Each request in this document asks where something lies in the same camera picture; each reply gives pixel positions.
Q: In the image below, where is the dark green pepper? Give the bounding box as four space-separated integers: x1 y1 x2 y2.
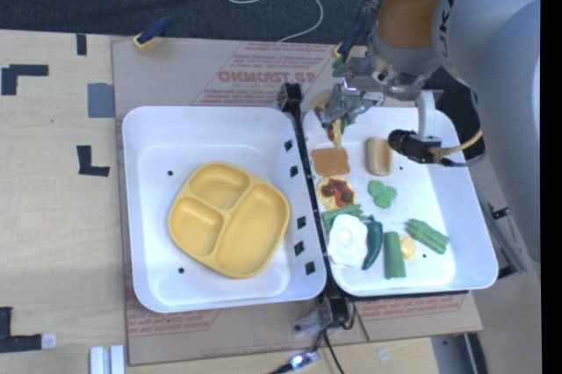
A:
361 214 385 271

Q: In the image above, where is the green asparagus bundle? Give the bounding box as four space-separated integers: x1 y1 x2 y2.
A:
404 218 450 256

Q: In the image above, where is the black cylinder on white bracket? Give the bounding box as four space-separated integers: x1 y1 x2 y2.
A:
387 90 443 165

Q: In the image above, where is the brown cardboard board red print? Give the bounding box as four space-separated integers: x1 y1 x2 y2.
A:
110 37 484 367

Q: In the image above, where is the yellow pasta with red meatballs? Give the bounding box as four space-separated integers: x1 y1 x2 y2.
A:
315 176 357 211

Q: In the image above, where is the tan bread roll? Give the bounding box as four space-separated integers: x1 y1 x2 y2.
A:
366 137 395 177

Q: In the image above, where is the white plastic tray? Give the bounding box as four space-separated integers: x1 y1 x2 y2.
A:
121 104 328 314
301 102 500 298

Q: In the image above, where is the thin black rod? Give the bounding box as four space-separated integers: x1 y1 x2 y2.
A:
290 99 340 312

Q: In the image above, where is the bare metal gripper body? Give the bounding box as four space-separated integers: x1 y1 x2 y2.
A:
331 57 443 113

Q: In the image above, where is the green beans bundle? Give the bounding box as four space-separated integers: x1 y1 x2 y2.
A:
321 204 364 234

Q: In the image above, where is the white fried egg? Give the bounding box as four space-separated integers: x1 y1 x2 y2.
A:
327 213 369 268

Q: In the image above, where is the brown toast slice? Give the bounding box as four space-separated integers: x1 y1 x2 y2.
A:
310 147 351 177

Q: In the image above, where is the small pale yellow lump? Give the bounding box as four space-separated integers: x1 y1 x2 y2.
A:
398 234 417 262

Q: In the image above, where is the green cucumber stick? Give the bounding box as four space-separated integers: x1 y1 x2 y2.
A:
384 231 407 280

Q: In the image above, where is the yellow divided plate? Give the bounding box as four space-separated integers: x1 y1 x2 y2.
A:
167 161 292 280

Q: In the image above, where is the light green lettuce leaf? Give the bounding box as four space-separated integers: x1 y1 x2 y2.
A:
367 180 398 209

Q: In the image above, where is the black block with thin wires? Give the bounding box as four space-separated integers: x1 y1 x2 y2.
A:
278 82 305 113
323 295 353 327

